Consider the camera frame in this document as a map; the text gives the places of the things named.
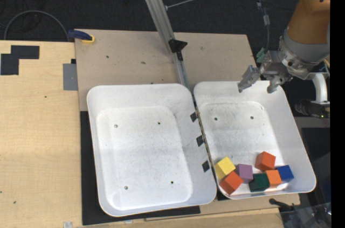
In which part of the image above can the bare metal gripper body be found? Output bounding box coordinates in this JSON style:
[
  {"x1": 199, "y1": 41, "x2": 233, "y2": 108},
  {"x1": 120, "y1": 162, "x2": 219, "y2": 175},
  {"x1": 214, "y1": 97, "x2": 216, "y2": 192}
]
[{"x1": 259, "y1": 50, "x2": 316, "y2": 85}]

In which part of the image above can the white plastic tray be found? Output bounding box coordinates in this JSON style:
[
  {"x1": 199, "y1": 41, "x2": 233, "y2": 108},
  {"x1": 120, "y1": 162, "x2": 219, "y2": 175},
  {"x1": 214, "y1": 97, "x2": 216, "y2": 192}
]
[
  {"x1": 86, "y1": 82, "x2": 218, "y2": 218},
  {"x1": 193, "y1": 80, "x2": 317, "y2": 201}
]

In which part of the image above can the red-orange cube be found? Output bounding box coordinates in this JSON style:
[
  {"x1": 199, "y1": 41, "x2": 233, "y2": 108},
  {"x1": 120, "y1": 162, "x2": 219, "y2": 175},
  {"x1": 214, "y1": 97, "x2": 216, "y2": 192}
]
[
  {"x1": 219, "y1": 170, "x2": 244, "y2": 196},
  {"x1": 254, "y1": 151, "x2": 277, "y2": 172}
]

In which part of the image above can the blue cube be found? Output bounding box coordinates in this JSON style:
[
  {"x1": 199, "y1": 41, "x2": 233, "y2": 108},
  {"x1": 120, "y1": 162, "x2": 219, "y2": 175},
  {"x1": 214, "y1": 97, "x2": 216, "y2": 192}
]
[{"x1": 275, "y1": 164, "x2": 295, "y2": 183}]

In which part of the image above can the yellow cube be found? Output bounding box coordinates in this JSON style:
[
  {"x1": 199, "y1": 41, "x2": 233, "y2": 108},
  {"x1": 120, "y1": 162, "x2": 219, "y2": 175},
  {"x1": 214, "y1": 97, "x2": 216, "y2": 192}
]
[{"x1": 213, "y1": 156, "x2": 236, "y2": 181}]

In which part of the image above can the purple cube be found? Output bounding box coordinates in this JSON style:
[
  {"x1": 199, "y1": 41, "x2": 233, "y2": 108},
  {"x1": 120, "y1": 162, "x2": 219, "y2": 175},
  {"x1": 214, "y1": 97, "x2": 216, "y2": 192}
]
[{"x1": 234, "y1": 163, "x2": 254, "y2": 184}]

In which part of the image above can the orange cube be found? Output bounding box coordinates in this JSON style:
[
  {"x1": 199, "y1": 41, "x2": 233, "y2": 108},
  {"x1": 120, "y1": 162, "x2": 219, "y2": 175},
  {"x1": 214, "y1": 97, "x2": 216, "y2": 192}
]
[{"x1": 265, "y1": 169, "x2": 282, "y2": 188}]

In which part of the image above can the green cube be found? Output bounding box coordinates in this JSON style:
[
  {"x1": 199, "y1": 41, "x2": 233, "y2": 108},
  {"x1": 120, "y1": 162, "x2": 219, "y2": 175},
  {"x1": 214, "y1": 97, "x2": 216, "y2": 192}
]
[{"x1": 248, "y1": 173, "x2": 271, "y2": 193}]

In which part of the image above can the pale brown flat board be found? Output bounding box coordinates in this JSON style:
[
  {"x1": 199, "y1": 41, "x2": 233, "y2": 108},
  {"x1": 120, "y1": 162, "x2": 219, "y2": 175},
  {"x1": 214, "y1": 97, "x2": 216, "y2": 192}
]
[{"x1": 74, "y1": 29, "x2": 301, "y2": 223}]

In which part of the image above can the black cylinder on white bracket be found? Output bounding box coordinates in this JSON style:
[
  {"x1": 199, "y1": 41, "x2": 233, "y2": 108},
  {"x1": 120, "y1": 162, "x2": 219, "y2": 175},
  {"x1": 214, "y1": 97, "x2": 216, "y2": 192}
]
[{"x1": 294, "y1": 72, "x2": 331, "y2": 119}]

